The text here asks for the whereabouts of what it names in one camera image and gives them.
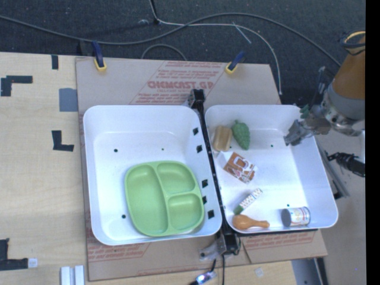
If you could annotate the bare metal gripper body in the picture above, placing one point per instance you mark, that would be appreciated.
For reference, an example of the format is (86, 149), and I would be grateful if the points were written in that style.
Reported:
(319, 122)

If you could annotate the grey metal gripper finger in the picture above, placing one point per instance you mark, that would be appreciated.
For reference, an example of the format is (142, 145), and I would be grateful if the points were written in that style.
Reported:
(300, 138)
(292, 131)

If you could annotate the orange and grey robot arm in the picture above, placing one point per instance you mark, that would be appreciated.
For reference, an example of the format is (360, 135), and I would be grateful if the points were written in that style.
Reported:
(350, 79)

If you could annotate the white plastic tray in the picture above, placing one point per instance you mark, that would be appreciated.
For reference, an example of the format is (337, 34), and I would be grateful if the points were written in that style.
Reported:
(285, 174)
(133, 132)

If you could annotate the green toy grapes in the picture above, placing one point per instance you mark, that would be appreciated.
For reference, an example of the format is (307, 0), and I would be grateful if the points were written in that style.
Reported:
(242, 135)

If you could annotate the orange and white carton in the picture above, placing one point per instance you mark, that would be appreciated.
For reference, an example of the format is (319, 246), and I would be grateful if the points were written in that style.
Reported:
(239, 168)

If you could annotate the tan toy bread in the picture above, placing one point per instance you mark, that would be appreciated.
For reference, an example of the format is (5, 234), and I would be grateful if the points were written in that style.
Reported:
(222, 138)

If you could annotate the small white can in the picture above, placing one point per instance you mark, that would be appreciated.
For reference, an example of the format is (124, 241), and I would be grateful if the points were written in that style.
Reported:
(298, 216)

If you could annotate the white bottle with green cap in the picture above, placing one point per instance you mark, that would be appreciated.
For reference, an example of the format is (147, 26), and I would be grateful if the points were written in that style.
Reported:
(249, 200)

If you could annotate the thin black rod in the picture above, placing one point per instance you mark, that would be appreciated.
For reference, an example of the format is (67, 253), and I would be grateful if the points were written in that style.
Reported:
(214, 171)

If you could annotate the orange toy chicken drumstick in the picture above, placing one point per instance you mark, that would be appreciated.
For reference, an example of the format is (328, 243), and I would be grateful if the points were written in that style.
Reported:
(245, 222)

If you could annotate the green divided plate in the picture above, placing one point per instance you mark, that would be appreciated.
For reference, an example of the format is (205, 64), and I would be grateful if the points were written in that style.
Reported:
(154, 197)

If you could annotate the brown cardboard board, red print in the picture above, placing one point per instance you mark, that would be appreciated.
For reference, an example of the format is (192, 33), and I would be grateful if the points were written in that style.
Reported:
(124, 85)

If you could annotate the black cylinder on white bracket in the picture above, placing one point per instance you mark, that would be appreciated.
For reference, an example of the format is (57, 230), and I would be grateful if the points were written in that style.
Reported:
(350, 162)

